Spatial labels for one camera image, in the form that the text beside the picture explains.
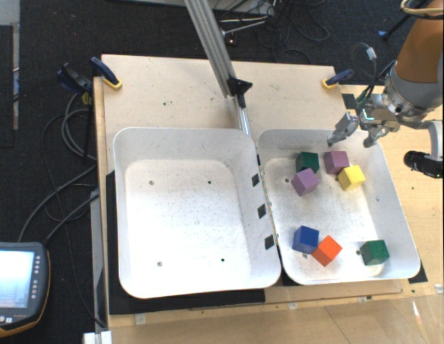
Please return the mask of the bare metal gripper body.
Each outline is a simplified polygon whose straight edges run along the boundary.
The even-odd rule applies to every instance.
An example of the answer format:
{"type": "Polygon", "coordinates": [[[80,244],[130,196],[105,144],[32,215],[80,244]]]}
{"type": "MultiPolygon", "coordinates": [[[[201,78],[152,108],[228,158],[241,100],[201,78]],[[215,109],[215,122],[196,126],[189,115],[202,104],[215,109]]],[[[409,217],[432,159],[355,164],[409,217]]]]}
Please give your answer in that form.
{"type": "Polygon", "coordinates": [[[418,129],[428,109],[396,94],[371,94],[356,101],[359,119],[365,125],[382,125],[394,130],[401,125],[418,129]]]}

